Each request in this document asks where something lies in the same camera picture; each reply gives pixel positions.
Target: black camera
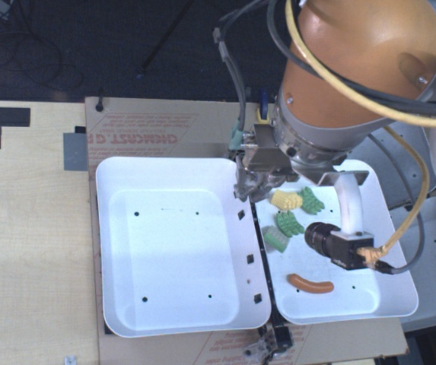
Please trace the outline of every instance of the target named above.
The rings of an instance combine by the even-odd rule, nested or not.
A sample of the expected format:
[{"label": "black camera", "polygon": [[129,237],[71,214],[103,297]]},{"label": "black camera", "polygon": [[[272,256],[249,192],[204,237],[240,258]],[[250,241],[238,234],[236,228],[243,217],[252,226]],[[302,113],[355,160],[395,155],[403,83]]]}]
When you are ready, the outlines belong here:
[{"label": "black camera", "polygon": [[342,234],[334,224],[314,222],[307,226],[304,234],[307,245],[331,262],[346,270],[367,268],[364,257],[357,254],[360,247],[373,246],[371,235]]}]

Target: black cable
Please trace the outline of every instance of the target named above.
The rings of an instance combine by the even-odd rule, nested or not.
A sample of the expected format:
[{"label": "black cable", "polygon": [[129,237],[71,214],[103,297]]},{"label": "black cable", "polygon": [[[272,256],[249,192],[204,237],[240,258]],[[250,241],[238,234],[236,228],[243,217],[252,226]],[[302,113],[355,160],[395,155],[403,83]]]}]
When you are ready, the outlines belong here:
[{"label": "black cable", "polygon": [[[402,180],[402,184],[406,188],[406,191],[409,194],[409,197],[413,203],[415,200],[414,193],[412,192],[412,189],[410,188],[410,185],[403,171],[400,169],[399,163],[396,161],[393,155],[385,148],[385,146],[383,146],[378,141],[378,139],[376,139],[372,134],[369,134],[368,137],[376,144],[376,146],[379,147],[379,149],[382,150],[382,152],[385,153],[385,155],[388,157],[392,165],[395,167],[397,173],[400,176],[400,179]],[[418,246],[417,246],[417,251],[415,252],[415,255],[412,257],[412,259],[400,268],[394,268],[393,266],[383,261],[376,261],[375,268],[377,271],[379,271],[380,273],[387,273],[389,275],[397,275],[399,273],[403,273],[404,271],[411,269],[412,266],[414,266],[417,263],[417,261],[420,259],[422,255],[422,252],[424,250],[424,244],[425,244],[424,221],[422,220],[422,216],[420,212],[417,214],[417,223],[418,223]]]},{"label": "black cable", "polygon": [[[278,4],[278,0],[270,0],[269,7],[267,9],[267,25],[269,28],[270,36],[275,42],[278,49],[282,52],[284,56],[290,59],[293,63],[298,65],[303,70],[315,75],[318,78],[321,78],[316,71],[311,68],[307,63],[300,60],[288,46],[285,45],[282,38],[279,36],[278,31],[275,26],[275,6]],[[374,100],[378,103],[383,104],[384,106],[388,106],[394,110],[399,110],[405,113],[414,113],[424,116],[436,116],[436,103],[423,102],[418,100],[406,99],[405,97],[398,97],[392,94],[387,94],[385,92],[381,92],[378,90],[370,89],[368,87],[364,87],[363,85],[351,81],[333,70],[327,68],[332,74],[338,77],[343,83],[348,85],[351,89],[356,90],[360,94],[368,97],[371,100]]]},{"label": "black cable", "polygon": [[[266,4],[268,4],[269,0],[253,0],[251,3],[248,3],[241,9],[234,10],[225,16],[219,19],[220,25],[219,29],[219,43],[223,43],[224,47],[226,47],[225,38],[226,33],[228,32],[231,25],[243,14],[249,13],[251,11],[256,10]],[[243,131],[245,126],[245,116],[246,116],[246,106],[247,106],[247,96],[245,90],[245,84],[243,80],[243,75],[241,74],[240,68],[234,57],[229,53],[228,48],[226,47],[228,55],[223,58],[224,63],[226,64],[228,71],[233,80],[235,90],[237,92],[238,101],[240,103],[240,115],[238,116],[238,131]]]},{"label": "black cable", "polygon": [[158,52],[161,50],[161,48],[164,46],[164,44],[167,42],[167,39],[170,37],[170,35],[172,35],[172,33],[176,29],[177,25],[180,23],[182,18],[185,16],[186,12],[193,6],[194,1],[195,0],[187,0],[186,4],[182,7],[179,14],[173,19],[172,23],[167,28],[164,35],[160,38],[157,45],[150,52],[150,55],[142,63],[142,66],[140,67],[140,72],[138,73],[139,77],[143,77],[143,75],[147,71],[148,66],[151,64],[151,62],[153,61],[155,56],[158,54]]},{"label": "black cable", "polygon": [[[21,0],[17,0],[16,2],[12,1],[13,4],[10,5],[9,11],[11,11],[13,15],[10,16],[9,23],[13,24],[14,19],[16,19],[16,15],[14,15],[13,11],[13,7],[16,6],[18,7],[18,18],[21,19],[23,26],[26,27],[27,30],[5,31],[0,33],[0,47],[7,51],[6,60],[0,63],[0,68],[6,71],[23,73],[34,83],[53,90],[65,91],[79,87],[84,80],[83,73],[73,64],[63,61],[62,50],[51,39],[33,31],[28,15],[31,15],[33,12],[33,3],[35,0],[24,1],[28,1],[28,13],[25,11]],[[30,39],[39,43],[42,47],[55,52],[55,61],[26,66],[17,56],[17,53],[21,50],[22,45]],[[62,80],[62,75],[65,75],[64,78],[68,77],[70,82],[65,82],[64,84],[59,82],[55,84],[55,80]]]},{"label": "black cable", "polygon": [[260,365],[269,365],[270,361],[273,359],[273,356],[275,355],[277,351],[272,351],[269,355],[267,355]]}]

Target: cable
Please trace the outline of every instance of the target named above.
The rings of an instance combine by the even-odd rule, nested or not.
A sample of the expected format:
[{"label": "cable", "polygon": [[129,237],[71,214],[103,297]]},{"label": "cable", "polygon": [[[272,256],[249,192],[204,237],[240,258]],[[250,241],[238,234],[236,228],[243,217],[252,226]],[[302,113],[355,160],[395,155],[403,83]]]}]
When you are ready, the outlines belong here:
[{"label": "cable", "polygon": [[[372,134],[369,134],[368,137],[388,157],[388,159],[392,163],[393,167],[395,167],[397,173],[399,174],[400,179],[402,180],[402,184],[406,188],[407,194],[409,195],[411,202],[414,202],[414,200],[415,200],[414,193],[412,192],[412,188],[410,187],[409,183],[407,182],[407,178],[406,178],[405,174],[400,169],[399,163],[396,161],[396,159],[393,157],[393,155],[387,150],[387,148],[385,148],[385,146],[382,145],[380,143],[380,141],[378,141],[378,139],[376,139]],[[385,266],[384,268],[383,268],[383,266],[382,267],[378,266],[378,268],[375,270],[380,271],[381,273],[387,273],[390,275],[397,275],[399,273],[403,273],[404,271],[411,269],[412,266],[414,266],[417,263],[417,261],[420,259],[421,255],[422,255],[422,252],[424,251],[424,244],[425,244],[424,221],[422,220],[422,215],[420,212],[417,215],[417,223],[418,223],[418,246],[417,246],[417,251],[415,252],[415,255],[412,257],[412,259],[400,268],[394,268],[394,267],[387,264],[387,266]],[[377,263],[375,265],[380,265],[380,263],[381,263],[381,265],[384,264],[382,261],[377,261]]]},{"label": "cable", "polygon": [[277,353],[277,350],[271,351],[270,354],[268,354],[265,358],[263,358],[262,363],[260,365],[269,365],[275,353]]},{"label": "cable", "polygon": [[[278,0],[270,0],[269,7],[267,9],[267,27],[269,29],[270,36],[272,40],[278,47],[279,51],[290,59],[294,64],[298,65],[303,70],[311,73],[312,75],[323,79],[314,69],[312,69],[307,63],[299,59],[283,42],[282,38],[278,34],[277,28],[275,26],[275,6],[277,5]],[[405,97],[399,97],[392,94],[387,94],[378,90],[374,90],[368,87],[364,87],[354,81],[351,81],[333,70],[327,68],[332,74],[336,75],[340,78],[346,85],[350,88],[355,89],[361,94],[371,98],[372,100],[376,100],[381,102],[383,105],[388,106],[389,108],[394,108],[395,110],[403,111],[406,113],[418,113],[420,115],[425,116],[436,116],[436,103],[423,102],[418,100],[406,99]]]},{"label": "cable", "polygon": [[294,45],[298,48],[298,51],[301,53],[301,55],[329,85],[335,88],[343,96],[349,98],[351,101],[359,104],[360,106],[363,106],[367,110],[370,110],[371,112],[388,119],[397,120],[399,122],[404,122],[411,125],[419,125],[421,127],[436,128],[436,119],[428,118],[426,116],[411,115],[383,106],[351,89],[341,82],[335,75],[333,75],[316,59],[316,57],[306,47],[304,41],[302,40],[301,35],[299,34],[295,25],[295,19],[291,8],[291,0],[287,0],[287,4],[285,5],[285,19],[287,21],[287,28],[291,34]]},{"label": "cable", "polygon": [[[64,91],[79,87],[84,80],[84,75],[76,66],[63,61],[62,50],[51,39],[33,31],[28,15],[31,15],[33,11],[34,0],[23,0],[23,2],[25,1],[29,1],[28,6],[22,4],[22,0],[10,1],[10,10],[13,15],[10,16],[10,21],[7,21],[7,23],[26,27],[26,30],[0,33],[0,47],[4,52],[3,55],[0,55],[2,58],[0,68],[6,71],[23,73],[34,83],[53,90]],[[21,23],[15,23],[16,19],[20,19]],[[41,47],[44,49],[43,53],[30,53],[29,56],[21,54],[25,49],[24,45],[31,40],[36,42],[35,50]],[[28,45],[28,47],[30,47],[30,52],[33,51],[33,45]],[[41,62],[30,61],[27,64],[27,57],[45,56],[47,54],[51,57],[47,62],[45,62],[46,57],[44,57]],[[23,89],[20,85],[15,87],[20,90]]]},{"label": "cable", "polygon": [[234,10],[225,16],[219,19],[220,25],[215,29],[215,42],[219,43],[219,50],[221,52],[221,57],[223,62],[226,64],[228,71],[233,80],[238,101],[240,103],[240,115],[237,120],[237,130],[242,132],[245,126],[245,115],[246,115],[246,106],[247,106],[247,96],[245,91],[245,84],[243,80],[243,75],[238,67],[237,62],[233,58],[233,56],[229,53],[229,50],[226,46],[225,38],[226,33],[228,32],[231,25],[243,14],[254,11],[257,8],[260,8],[269,3],[269,0],[253,0],[248,3],[241,9]]},{"label": "cable", "polygon": [[356,250],[357,254],[360,256],[364,256],[365,262],[367,264],[375,263],[378,259],[384,257],[392,246],[400,239],[400,237],[409,229],[410,225],[414,218],[418,215],[422,204],[428,194],[428,186],[429,186],[429,172],[428,168],[422,159],[422,157],[415,151],[400,135],[398,135],[391,127],[385,126],[383,127],[392,137],[399,142],[406,151],[414,158],[422,172],[422,184],[421,190],[419,192],[417,201],[415,202],[412,210],[407,215],[406,219],[402,222],[399,228],[393,233],[393,235],[385,242],[383,246],[380,247],[361,247]]}]

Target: toy sausage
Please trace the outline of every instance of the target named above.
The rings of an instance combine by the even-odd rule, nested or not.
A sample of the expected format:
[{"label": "toy sausage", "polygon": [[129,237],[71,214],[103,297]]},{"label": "toy sausage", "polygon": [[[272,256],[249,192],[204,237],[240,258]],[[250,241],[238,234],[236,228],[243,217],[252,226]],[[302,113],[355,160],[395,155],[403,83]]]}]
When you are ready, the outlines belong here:
[{"label": "toy sausage", "polygon": [[334,284],[331,281],[313,282],[306,280],[295,273],[288,275],[287,281],[297,289],[312,294],[327,294],[334,289]]}]

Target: white tray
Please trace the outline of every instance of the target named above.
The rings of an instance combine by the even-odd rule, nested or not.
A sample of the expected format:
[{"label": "white tray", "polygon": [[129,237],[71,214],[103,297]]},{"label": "white tray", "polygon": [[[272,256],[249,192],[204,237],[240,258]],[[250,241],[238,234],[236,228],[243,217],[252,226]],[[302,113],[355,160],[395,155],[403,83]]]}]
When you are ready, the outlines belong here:
[{"label": "white tray", "polygon": [[[375,246],[385,244],[395,228],[374,170],[359,160],[347,160],[336,169],[367,170],[370,173],[360,187],[364,231],[374,235]],[[341,227],[334,187],[317,187],[301,177],[297,182],[285,183],[279,189],[299,192],[305,186],[309,186],[316,197],[324,202],[326,209],[317,215],[307,214],[301,208],[295,209],[292,212],[298,222],[304,228],[316,221]],[[260,227],[276,226],[274,217],[277,212],[277,207],[270,204],[269,200],[258,202],[256,214]],[[294,236],[283,253],[269,247],[266,247],[266,251],[278,311],[294,324],[408,316],[417,309],[418,294],[409,271],[399,275],[385,275],[367,268],[346,271],[312,250],[305,243],[303,234]],[[405,265],[400,244],[395,244],[383,260],[394,267]],[[334,291],[328,294],[297,292],[286,279],[291,273],[310,281],[332,281]]]},{"label": "white tray", "polygon": [[267,322],[271,304],[250,203],[234,197],[236,163],[112,157],[100,163],[96,183],[103,313],[115,334]]}]

